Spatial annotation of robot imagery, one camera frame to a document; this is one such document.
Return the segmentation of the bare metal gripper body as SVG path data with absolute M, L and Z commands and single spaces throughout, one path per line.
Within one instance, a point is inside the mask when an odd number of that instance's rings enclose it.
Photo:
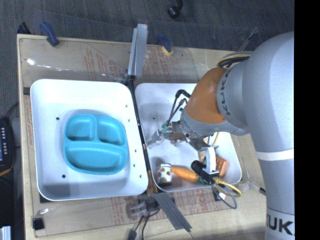
M 188 137 L 183 133 L 184 125 L 180 120 L 172 121 L 164 133 L 166 140 L 174 146 L 180 146 L 188 142 Z

